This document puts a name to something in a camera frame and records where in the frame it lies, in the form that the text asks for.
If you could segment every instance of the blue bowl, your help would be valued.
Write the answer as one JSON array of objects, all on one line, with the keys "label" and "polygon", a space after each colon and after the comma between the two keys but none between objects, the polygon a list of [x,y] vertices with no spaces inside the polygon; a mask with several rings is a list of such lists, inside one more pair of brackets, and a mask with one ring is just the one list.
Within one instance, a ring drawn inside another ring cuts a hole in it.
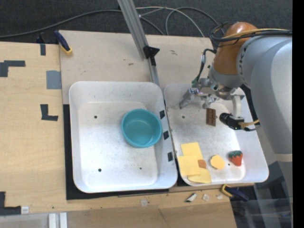
[{"label": "blue bowl", "polygon": [[135,109],[124,115],[122,131],[128,144],[135,148],[146,148],[159,141],[162,135],[162,125],[152,112]]}]

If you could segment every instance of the blue clamp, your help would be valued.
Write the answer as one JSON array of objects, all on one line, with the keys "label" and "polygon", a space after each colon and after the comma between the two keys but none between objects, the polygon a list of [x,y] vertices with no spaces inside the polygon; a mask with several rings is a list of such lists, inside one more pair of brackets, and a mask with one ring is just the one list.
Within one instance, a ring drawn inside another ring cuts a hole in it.
[{"label": "blue clamp", "polygon": [[54,36],[58,40],[58,42],[60,43],[61,49],[65,53],[70,54],[72,52],[72,48],[69,47],[69,45],[66,42],[66,40],[64,39],[64,37],[57,30],[54,31]]},{"label": "blue clamp", "polygon": [[239,199],[247,202],[249,200],[249,197],[244,194],[243,192],[237,190],[236,188],[232,188],[228,185],[223,185],[220,189],[222,193],[224,193],[228,197],[238,197]]}]

